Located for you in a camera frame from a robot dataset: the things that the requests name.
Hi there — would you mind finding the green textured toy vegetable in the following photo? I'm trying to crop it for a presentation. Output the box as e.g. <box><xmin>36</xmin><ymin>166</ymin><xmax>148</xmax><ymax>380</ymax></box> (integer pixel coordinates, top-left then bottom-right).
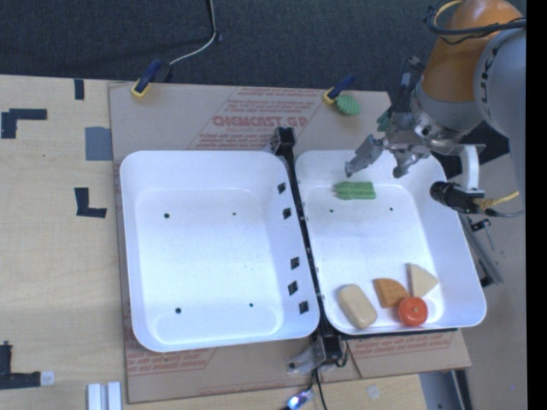
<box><xmin>333</xmin><ymin>93</ymin><xmax>362</xmax><ymax>117</ymax></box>

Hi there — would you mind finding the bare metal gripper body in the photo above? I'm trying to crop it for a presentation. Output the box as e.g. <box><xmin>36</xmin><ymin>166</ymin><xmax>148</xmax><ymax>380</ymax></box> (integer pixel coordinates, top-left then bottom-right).
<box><xmin>382</xmin><ymin>111</ymin><xmax>462</xmax><ymax>158</ymax></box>

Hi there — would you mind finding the white plastic tray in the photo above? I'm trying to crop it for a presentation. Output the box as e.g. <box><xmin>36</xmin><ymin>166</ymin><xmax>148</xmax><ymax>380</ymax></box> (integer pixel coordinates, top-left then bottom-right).
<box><xmin>118</xmin><ymin>149</ymin><xmax>321</xmax><ymax>354</ymax></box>
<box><xmin>293</xmin><ymin>148</ymin><xmax>488</xmax><ymax>337</ymax></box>

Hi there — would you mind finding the red tomato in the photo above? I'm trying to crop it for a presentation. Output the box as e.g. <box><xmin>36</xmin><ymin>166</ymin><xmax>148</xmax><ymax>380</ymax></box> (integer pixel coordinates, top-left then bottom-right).
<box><xmin>396</xmin><ymin>296</ymin><xmax>429</xmax><ymax>327</ymax></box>

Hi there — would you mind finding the brown cardboard board red print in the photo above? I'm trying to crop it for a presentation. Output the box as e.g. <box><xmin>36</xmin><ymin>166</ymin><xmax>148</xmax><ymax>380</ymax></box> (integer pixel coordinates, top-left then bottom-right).
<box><xmin>107</xmin><ymin>81</ymin><xmax>473</xmax><ymax>404</ymax></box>

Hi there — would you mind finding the green asparagus bundle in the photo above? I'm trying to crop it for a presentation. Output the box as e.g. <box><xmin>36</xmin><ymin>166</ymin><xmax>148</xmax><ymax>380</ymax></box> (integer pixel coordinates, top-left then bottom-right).
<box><xmin>332</xmin><ymin>179</ymin><xmax>378</xmax><ymax>201</ymax></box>

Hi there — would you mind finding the black cylinder on white bracket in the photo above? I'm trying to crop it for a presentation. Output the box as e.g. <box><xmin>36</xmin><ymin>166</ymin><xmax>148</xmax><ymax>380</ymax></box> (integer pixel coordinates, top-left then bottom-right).
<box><xmin>428</xmin><ymin>143</ymin><xmax>486</xmax><ymax>214</ymax></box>

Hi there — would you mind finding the orange waffle wedge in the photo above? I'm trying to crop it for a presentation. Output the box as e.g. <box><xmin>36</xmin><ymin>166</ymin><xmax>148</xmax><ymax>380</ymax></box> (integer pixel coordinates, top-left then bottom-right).
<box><xmin>372</xmin><ymin>277</ymin><xmax>409</xmax><ymax>309</ymax></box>

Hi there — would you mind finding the beige bread loaf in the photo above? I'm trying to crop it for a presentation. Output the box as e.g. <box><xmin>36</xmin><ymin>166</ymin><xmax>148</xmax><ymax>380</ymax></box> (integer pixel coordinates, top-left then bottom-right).
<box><xmin>336</xmin><ymin>283</ymin><xmax>379</xmax><ymax>331</ymax></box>

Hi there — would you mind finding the cream cheese wedge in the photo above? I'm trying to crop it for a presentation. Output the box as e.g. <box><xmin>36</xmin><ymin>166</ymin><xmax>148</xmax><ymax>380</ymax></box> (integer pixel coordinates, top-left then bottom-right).
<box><xmin>404</xmin><ymin>262</ymin><xmax>440</xmax><ymax>299</ymax></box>

